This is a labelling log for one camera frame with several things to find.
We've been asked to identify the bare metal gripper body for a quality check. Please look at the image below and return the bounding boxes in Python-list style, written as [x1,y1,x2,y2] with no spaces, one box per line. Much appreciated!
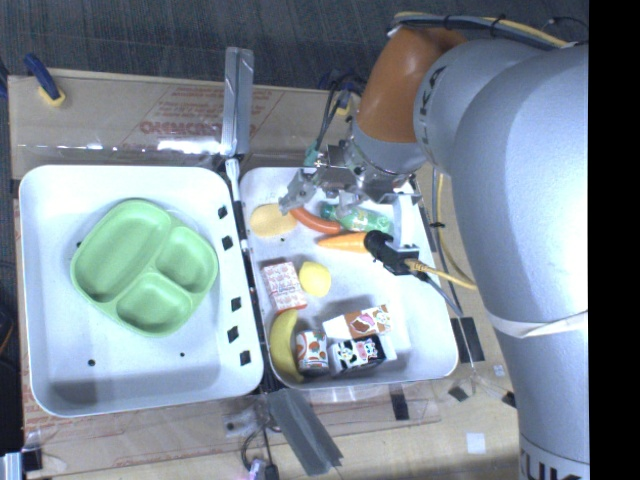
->
[305,142,421,205]

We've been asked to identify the green clear plastic bottle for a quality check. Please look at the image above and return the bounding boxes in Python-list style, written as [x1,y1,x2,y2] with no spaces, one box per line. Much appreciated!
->
[319,202,394,234]

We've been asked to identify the orange toy sausage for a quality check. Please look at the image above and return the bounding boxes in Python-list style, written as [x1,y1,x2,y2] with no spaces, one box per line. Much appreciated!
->
[289,206,344,235]

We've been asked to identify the orange toy carrot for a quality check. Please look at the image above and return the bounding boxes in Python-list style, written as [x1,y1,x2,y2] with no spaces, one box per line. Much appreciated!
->
[316,230,371,255]

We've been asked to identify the yellow oval toy bread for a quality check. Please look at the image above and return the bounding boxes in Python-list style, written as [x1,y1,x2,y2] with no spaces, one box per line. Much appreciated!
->
[249,203,299,239]

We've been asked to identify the yellow toy lemon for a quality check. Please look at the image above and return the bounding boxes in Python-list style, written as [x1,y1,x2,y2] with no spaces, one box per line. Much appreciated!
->
[298,260,333,298]

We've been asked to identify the white plastic tray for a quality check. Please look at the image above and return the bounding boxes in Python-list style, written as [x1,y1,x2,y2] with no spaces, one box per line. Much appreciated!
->
[18,163,265,418]
[238,166,460,392]

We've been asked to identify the red and white packet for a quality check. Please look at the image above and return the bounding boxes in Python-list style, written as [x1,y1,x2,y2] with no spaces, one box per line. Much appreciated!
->
[260,261,309,316]

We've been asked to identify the brown and white carton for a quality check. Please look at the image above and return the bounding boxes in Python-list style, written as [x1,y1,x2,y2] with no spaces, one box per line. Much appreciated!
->
[321,304,393,342]

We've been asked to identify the black and white carton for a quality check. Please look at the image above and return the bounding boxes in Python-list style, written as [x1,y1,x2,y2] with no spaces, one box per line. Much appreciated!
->
[328,334,398,377]

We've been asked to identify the yellow banana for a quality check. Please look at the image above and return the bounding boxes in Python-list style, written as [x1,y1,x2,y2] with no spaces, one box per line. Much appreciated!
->
[269,308,305,384]

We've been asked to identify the green divided plate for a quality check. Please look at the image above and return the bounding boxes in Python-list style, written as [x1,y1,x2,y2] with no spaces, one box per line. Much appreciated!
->
[69,197,220,340]

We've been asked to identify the brown cardboard board red print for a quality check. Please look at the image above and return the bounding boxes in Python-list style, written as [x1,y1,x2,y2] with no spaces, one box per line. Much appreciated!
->
[7,67,521,480]

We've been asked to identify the black cylinder on white bracket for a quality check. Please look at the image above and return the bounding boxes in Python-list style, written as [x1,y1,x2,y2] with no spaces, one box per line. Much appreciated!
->
[363,191,424,277]

